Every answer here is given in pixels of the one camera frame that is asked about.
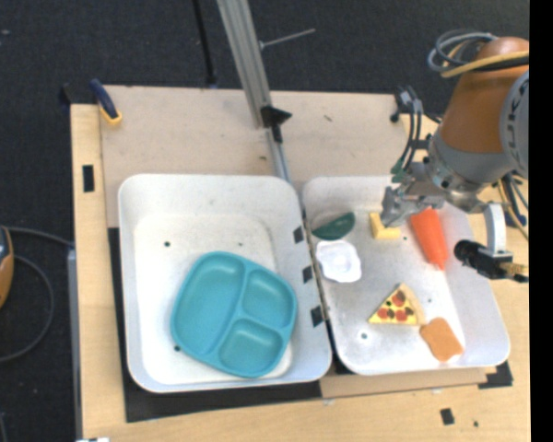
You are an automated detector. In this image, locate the white plastic tray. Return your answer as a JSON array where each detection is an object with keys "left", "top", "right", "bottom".
[
  {"left": 300, "top": 175, "right": 512, "bottom": 378},
  {"left": 117, "top": 173, "right": 334, "bottom": 394}
]

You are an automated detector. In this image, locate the orange carrot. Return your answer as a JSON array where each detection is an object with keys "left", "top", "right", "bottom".
[{"left": 409, "top": 206, "right": 450, "bottom": 272}]

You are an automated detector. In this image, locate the pale wood board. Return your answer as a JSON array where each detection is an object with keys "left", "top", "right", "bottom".
[{"left": 99, "top": 84, "right": 497, "bottom": 399}]

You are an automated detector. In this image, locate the orange bread slice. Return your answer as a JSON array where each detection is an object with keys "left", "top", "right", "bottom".
[{"left": 418, "top": 317, "right": 465, "bottom": 364}]

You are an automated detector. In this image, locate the blue divided plate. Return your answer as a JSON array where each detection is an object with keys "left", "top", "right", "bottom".
[{"left": 169, "top": 250, "right": 299, "bottom": 379}]

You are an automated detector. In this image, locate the white plastic cup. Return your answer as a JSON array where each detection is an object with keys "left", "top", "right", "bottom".
[{"left": 314, "top": 238, "right": 363, "bottom": 285}]

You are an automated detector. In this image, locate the yellow pizza slice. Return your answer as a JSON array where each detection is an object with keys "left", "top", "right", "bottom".
[{"left": 367, "top": 283, "right": 427, "bottom": 327}]

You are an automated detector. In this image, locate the dark green half disc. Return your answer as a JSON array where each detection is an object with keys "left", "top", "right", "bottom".
[{"left": 311, "top": 211, "right": 357, "bottom": 242}]

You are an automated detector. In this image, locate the black cylinder on white bracket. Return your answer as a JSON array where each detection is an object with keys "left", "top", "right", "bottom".
[{"left": 453, "top": 203, "right": 529, "bottom": 283}]

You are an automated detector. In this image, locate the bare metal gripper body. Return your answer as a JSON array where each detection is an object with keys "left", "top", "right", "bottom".
[{"left": 389, "top": 163, "right": 490, "bottom": 215}]

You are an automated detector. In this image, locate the yellow cheese block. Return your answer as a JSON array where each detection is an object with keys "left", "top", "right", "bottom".
[{"left": 369, "top": 212, "right": 403, "bottom": 241}]

